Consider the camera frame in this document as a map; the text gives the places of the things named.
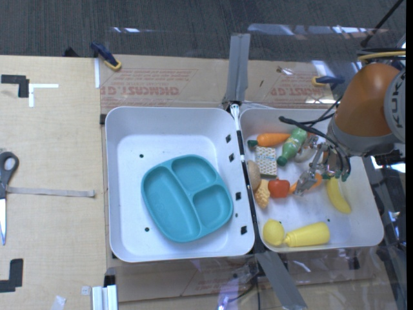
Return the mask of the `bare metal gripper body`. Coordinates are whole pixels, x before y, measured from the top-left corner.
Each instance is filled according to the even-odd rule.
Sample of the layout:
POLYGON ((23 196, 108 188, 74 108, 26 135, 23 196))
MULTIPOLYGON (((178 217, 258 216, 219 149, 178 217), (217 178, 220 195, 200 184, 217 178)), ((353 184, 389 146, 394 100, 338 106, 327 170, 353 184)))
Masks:
POLYGON ((324 179, 347 181, 350 176, 351 164, 348 156, 340 150, 329 147, 321 159, 321 175, 324 179))

